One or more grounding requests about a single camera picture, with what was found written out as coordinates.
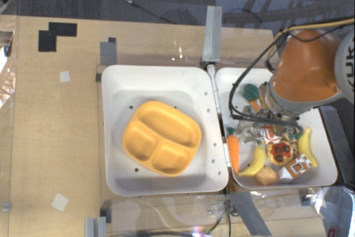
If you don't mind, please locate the brown and white carton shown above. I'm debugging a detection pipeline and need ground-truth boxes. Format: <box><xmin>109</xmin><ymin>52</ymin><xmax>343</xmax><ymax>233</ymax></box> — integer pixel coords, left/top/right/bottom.
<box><xmin>277</xmin><ymin>154</ymin><xmax>313</xmax><ymax>184</ymax></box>

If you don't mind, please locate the green and orange toy vegetable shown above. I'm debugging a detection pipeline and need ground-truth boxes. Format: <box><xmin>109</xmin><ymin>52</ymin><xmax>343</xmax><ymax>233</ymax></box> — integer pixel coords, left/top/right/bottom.
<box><xmin>243</xmin><ymin>83</ymin><xmax>261</xmax><ymax>113</ymax></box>

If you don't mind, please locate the orange carrot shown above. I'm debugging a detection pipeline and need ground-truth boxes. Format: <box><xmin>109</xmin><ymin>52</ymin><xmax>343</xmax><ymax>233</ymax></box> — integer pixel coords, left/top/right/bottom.
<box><xmin>226</xmin><ymin>127</ymin><xmax>240</xmax><ymax>174</ymax></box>

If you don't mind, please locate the yellow banana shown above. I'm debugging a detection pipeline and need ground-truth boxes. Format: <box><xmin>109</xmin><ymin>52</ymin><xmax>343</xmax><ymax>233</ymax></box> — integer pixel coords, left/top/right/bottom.
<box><xmin>237</xmin><ymin>145</ymin><xmax>267</xmax><ymax>177</ymax></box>
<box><xmin>297</xmin><ymin>127</ymin><xmax>318</xmax><ymax>168</ymax></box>

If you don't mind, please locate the white plastic tray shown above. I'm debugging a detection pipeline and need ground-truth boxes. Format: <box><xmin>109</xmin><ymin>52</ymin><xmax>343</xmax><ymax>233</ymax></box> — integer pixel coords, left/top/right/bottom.
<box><xmin>101</xmin><ymin>64</ymin><xmax>230</xmax><ymax>198</ymax></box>
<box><xmin>215</xmin><ymin>67</ymin><xmax>339</xmax><ymax>190</ymax></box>

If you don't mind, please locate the tan bread roll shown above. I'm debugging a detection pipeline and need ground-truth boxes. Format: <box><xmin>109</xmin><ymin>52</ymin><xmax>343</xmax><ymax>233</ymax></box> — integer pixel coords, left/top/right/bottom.
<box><xmin>255</xmin><ymin>166</ymin><xmax>279</xmax><ymax>186</ymax></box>

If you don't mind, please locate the orange divided plate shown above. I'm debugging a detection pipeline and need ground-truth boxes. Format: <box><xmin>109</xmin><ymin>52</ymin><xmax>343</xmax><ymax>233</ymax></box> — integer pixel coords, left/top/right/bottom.
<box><xmin>122</xmin><ymin>100</ymin><xmax>202</xmax><ymax>178</ymax></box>

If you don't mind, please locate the pizza slice with red topping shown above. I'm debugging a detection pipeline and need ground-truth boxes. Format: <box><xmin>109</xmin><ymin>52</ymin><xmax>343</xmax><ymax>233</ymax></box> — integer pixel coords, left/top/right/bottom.
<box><xmin>265</xmin><ymin>140</ymin><xmax>295</xmax><ymax>167</ymax></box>

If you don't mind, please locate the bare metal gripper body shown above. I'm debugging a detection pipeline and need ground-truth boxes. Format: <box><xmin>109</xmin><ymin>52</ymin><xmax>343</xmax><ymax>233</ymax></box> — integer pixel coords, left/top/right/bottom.
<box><xmin>260</xmin><ymin>102</ymin><xmax>301</xmax><ymax>134</ymax></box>

